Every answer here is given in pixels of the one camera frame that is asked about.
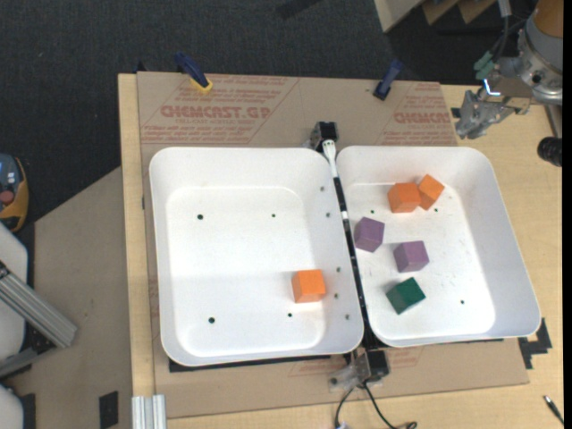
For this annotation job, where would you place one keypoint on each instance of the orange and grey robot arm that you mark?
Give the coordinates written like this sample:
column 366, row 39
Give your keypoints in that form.
column 549, row 16

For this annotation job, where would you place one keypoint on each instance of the green cube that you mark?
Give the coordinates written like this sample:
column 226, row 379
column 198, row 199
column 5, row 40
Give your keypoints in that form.
column 405, row 295

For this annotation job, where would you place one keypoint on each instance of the black cylinder on white bracket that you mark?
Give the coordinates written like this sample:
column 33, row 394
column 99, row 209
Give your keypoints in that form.
column 550, row 151

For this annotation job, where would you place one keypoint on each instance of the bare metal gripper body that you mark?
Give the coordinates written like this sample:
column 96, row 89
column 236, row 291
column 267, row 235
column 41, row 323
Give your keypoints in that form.
column 514, row 85

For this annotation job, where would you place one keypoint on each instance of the orange cube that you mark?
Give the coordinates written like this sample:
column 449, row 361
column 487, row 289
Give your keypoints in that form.
column 308, row 285
column 432, row 190
column 403, row 197

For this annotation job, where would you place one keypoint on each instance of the thin black and white rod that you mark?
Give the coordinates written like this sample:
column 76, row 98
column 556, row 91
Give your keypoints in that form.
column 346, row 221

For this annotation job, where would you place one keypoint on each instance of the white plastic tray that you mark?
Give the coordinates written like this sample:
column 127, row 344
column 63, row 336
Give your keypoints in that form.
column 237, row 257
column 465, row 248

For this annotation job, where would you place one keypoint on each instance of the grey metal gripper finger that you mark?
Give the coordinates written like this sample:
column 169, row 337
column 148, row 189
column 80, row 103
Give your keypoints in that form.
column 491, row 116
column 467, row 114

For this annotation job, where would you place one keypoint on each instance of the brown cardboard board red print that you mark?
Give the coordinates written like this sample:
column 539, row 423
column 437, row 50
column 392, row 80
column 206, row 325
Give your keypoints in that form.
column 268, row 105

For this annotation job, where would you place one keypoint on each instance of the purple cube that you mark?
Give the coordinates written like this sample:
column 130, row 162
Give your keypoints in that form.
column 411, row 256
column 369, row 234

